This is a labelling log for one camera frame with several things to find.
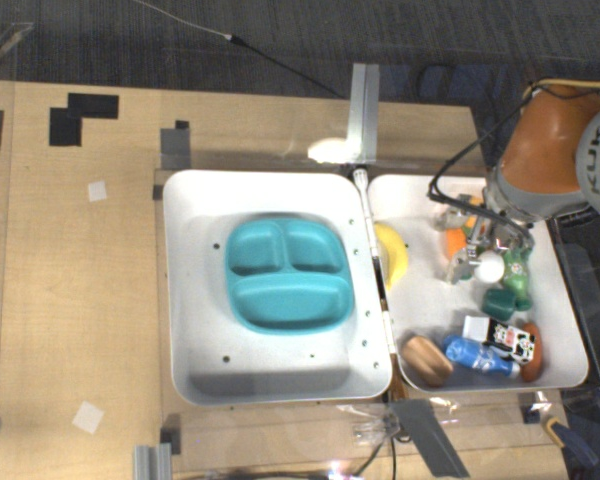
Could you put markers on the teal divided plate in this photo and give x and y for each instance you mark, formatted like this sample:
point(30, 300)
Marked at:
point(290, 300)

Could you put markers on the white ball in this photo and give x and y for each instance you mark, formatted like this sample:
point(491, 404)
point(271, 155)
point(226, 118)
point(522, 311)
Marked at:
point(491, 267)

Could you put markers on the blue bottle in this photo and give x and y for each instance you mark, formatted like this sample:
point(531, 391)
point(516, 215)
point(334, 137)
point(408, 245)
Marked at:
point(472, 354)

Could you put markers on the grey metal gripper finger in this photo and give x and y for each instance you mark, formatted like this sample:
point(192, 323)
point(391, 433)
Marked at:
point(461, 268)
point(447, 219)

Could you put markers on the brown bread roll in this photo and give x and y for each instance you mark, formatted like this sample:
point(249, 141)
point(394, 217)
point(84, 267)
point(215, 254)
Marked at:
point(426, 361)

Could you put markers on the yellow banana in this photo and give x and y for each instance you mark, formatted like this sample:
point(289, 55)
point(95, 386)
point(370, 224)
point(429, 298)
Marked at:
point(396, 255)

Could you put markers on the green bottle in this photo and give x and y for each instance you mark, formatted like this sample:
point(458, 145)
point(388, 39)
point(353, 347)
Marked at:
point(519, 278)

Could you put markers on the green can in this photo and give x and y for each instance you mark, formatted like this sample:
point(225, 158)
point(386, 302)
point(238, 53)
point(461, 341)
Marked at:
point(498, 303)

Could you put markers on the white plastic tray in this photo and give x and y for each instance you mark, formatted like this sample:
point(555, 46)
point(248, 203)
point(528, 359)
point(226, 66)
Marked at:
point(430, 308)
point(200, 278)

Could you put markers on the white cube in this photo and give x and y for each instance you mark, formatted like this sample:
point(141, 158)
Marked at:
point(475, 328)

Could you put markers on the red-brown sausage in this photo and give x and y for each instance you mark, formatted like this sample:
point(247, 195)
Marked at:
point(533, 368)

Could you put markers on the orange carrot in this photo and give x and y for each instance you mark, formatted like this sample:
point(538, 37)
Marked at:
point(455, 242)

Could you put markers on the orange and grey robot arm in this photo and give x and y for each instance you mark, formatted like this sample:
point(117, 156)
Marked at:
point(540, 153)

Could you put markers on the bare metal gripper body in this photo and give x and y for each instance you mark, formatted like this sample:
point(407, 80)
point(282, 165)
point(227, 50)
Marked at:
point(500, 235)

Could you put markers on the cow print carton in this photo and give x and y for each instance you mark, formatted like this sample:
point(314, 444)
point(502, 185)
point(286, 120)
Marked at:
point(512, 342)

